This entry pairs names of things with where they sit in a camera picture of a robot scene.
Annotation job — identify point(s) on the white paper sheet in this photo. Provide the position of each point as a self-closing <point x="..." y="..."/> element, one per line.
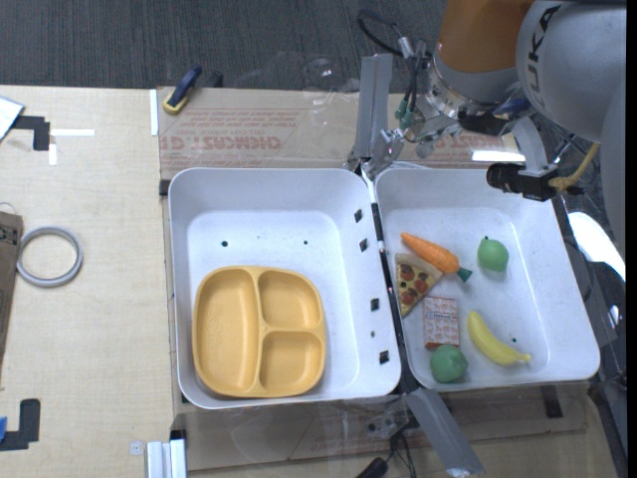
<point x="7" y="115"/>

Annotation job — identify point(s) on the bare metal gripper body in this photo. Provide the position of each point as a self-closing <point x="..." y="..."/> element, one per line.
<point x="438" y="110"/>

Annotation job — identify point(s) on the black cylinder on white bracket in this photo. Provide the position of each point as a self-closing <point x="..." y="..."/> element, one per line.
<point x="522" y="179"/>

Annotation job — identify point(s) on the green apple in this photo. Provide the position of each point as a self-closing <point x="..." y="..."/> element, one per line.
<point x="492" y="254"/>
<point x="448" y="364"/>

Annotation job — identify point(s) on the white plastic tray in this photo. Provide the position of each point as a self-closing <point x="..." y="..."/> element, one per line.
<point x="278" y="232"/>
<point x="542" y="292"/>

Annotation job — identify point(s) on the orange divided plate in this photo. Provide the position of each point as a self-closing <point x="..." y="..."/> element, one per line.
<point x="234" y="331"/>

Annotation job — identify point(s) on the thin black and white rod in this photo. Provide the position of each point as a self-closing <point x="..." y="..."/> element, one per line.
<point x="383" y="254"/>

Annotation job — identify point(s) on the orange carrot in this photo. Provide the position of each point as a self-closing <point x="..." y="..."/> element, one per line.
<point x="433" y="254"/>

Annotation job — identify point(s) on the yellow banana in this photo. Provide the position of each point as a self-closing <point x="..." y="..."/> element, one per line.
<point x="490" y="341"/>

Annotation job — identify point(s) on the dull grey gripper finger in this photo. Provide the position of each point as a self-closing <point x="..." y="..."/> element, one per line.
<point x="393" y="145"/>
<point x="374" y="163"/>

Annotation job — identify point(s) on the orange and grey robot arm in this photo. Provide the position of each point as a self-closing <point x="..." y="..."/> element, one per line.
<point x="562" y="63"/>

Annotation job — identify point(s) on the orange and white carton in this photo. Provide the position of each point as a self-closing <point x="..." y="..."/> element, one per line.
<point x="441" y="322"/>

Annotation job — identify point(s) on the pizza slice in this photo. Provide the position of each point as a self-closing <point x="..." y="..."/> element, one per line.
<point x="413" y="282"/>

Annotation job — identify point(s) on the brown cardboard board red print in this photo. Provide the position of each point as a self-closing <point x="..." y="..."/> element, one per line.
<point x="259" y="132"/>

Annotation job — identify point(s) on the grey tape roll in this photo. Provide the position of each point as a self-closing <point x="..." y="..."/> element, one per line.
<point x="22" y="269"/>

